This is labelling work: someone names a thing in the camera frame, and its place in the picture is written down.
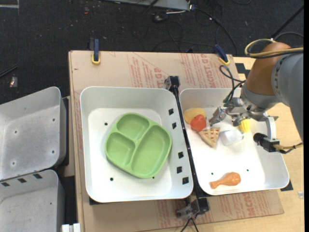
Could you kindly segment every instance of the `black floor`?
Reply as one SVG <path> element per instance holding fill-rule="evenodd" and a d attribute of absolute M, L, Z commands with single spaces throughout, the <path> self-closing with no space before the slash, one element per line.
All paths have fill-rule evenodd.
<path fill-rule="evenodd" d="M 304 32 L 304 0 L 192 0 L 201 11 L 169 14 L 161 23 L 141 5 L 99 0 L 0 0 L 0 104 L 50 86 L 68 96 L 68 52 L 87 50 L 90 38 L 103 51 L 226 53 L 244 56 L 248 43 L 277 33 Z M 303 45 L 284 34 L 277 41 Z M 15 87 L 10 82 L 17 79 Z"/>

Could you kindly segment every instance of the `black connector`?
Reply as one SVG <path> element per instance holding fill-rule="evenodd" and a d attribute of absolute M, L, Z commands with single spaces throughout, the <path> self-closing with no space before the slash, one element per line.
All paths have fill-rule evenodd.
<path fill-rule="evenodd" d="M 256 133 L 253 136 L 253 140 L 257 143 L 257 145 L 260 145 L 263 147 L 264 150 L 268 152 L 277 152 L 276 148 L 274 145 L 278 145 L 280 142 L 279 140 L 276 141 L 269 141 L 267 139 L 267 136 L 261 133 Z"/>

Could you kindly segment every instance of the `table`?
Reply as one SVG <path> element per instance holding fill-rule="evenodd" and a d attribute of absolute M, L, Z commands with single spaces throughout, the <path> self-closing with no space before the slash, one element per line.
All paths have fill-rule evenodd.
<path fill-rule="evenodd" d="M 150 83 L 155 87 L 156 82 L 160 83 L 164 79 L 167 74 L 178 74 L 178 70 L 174 65 L 170 65 L 170 71 L 166 72 L 161 67 L 161 71 L 157 70 L 157 73 L 151 72 L 151 70 L 155 70 L 155 66 L 152 66 L 151 61 L 147 60 L 147 56 L 151 57 L 151 55 L 145 55 L 147 53 L 129 53 L 133 55 L 132 59 L 129 59 L 128 53 L 124 53 L 122 56 L 118 56 L 119 53 L 116 52 L 101 52 L 101 61 L 103 62 L 105 59 L 108 60 L 108 64 L 113 64 L 114 68 L 108 68 L 105 66 L 103 69 L 94 69 L 94 66 L 91 66 L 91 61 L 89 64 L 88 58 L 91 58 L 91 53 L 89 51 L 71 51 L 69 52 L 69 71 L 70 71 L 70 111 L 72 115 L 72 142 L 74 146 L 74 158 L 75 158 L 75 180 L 76 180 L 76 199 L 77 199 L 77 217 L 78 222 L 82 225 L 82 231 L 102 231 L 102 225 L 106 226 L 105 229 L 114 228 L 114 231 L 142 231 L 141 228 L 147 228 L 148 231 L 158 231 L 157 229 L 160 226 L 154 226 L 155 230 L 149 230 L 149 225 L 153 224 L 152 217 L 156 216 L 155 212 L 155 201 L 146 201 L 146 202 L 128 202 L 128 203 L 117 203 L 117 204 L 99 204 L 99 205 L 89 205 L 89 197 L 85 192 L 84 187 L 84 169 L 83 169 L 83 161 L 80 160 L 82 157 L 82 152 L 79 150 L 80 142 L 80 131 L 77 130 L 80 127 L 80 118 L 78 116 L 79 103 L 78 97 L 80 88 L 87 86 L 120 86 L 127 87 L 127 85 L 132 85 L 134 87 L 145 86 L 145 80 L 143 78 L 135 78 L 132 79 L 132 76 L 135 76 L 139 73 L 138 70 L 144 70 L 144 77 L 148 78 L 148 81 L 151 78 L 158 77 L 157 79 L 152 79 Z M 203 80 L 200 79 L 198 83 L 195 83 L 194 80 L 197 78 L 189 72 L 186 57 L 190 56 L 191 60 L 195 63 L 194 67 L 190 67 L 191 70 L 198 71 L 199 69 L 199 61 L 202 63 L 203 57 L 207 59 L 212 65 L 215 63 L 215 56 L 213 55 L 177 55 L 179 61 L 175 59 L 171 60 L 172 55 L 167 53 L 158 53 L 154 58 L 165 59 L 165 61 L 177 62 L 181 64 L 183 69 L 186 71 L 182 74 L 185 77 L 186 85 L 198 85 L 198 83 L 202 83 Z M 231 64 L 234 63 L 243 63 L 246 69 L 250 69 L 253 65 L 254 59 L 251 58 L 233 58 L 229 56 L 231 59 Z M 116 74 L 118 75 L 131 75 L 131 78 L 126 80 L 122 80 L 122 82 L 117 82 L 113 78 Z M 244 75 L 239 74 L 239 78 L 244 78 Z M 229 85 L 226 82 L 216 83 L 218 87 Z M 300 142 L 300 137 L 298 135 L 297 129 L 294 125 L 292 115 L 290 113 L 290 109 L 285 105 L 278 104 L 274 108 L 268 111 L 268 114 L 271 116 L 279 116 L 279 119 L 276 121 L 277 126 L 277 138 L 280 139 L 281 145 L 296 145 Z M 302 232 L 304 231 L 305 222 L 304 222 L 304 165 L 303 165 L 304 155 L 303 155 L 303 147 L 298 148 L 292 151 L 289 154 L 284 155 L 284 161 L 286 163 L 287 169 L 290 174 L 291 183 L 293 185 L 293 190 L 275 190 L 278 193 L 280 198 L 284 213 L 280 215 L 274 216 L 265 216 L 265 217 L 253 217 L 253 218 L 245 218 L 224 222 L 212 222 L 212 223 L 204 223 L 198 224 L 197 227 L 200 232 L 236 232 L 236 231 L 251 231 L 251 232 L 259 232 L 259 231 L 272 231 L 272 232 L 281 232 L 281 231 L 294 231 L 294 232 Z M 108 222 L 104 224 L 102 222 L 104 219 L 108 219 Z M 179 225 L 178 228 L 166 228 L 160 229 L 162 232 L 178 232 L 182 229 L 182 226 Z M 195 231 L 194 227 L 187 228 L 188 231 Z"/>

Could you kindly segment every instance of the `toy chicken drumstick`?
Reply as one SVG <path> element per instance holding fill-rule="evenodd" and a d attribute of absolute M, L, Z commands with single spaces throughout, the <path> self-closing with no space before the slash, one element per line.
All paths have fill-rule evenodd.
<path fill-rule="evenodd" d="M 219 185 L 236 186 L 241 182 L 240 175 L 236 172 L 227 173 L 223 178 L 210 182 L 211 188 L 215 189 Z"/>

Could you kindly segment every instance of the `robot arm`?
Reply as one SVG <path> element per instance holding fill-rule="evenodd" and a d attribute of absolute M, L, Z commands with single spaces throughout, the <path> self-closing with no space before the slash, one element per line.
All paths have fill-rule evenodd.
<path fill-rule="evenodd" d="M 226 108 L 218 108 L 210 119 L 211 125 L 220 122 L 226 115 L 233 119 L 233 125 L 238 126 L 242 120 L 253 118 L 266 121 L 269 130 L 271 120 L 266 111 L 279 102 L 289 106 L 298 133 L 304 142 L 303 131 L 303 53 L 290 51 L 290 46 L 284 43 L 272 42 L 262 50 L 264 57 L 257 57 L 241 88 L 240 97 L 229 100 Z M 272 135 L 268 133 L 271 143 Z"/>

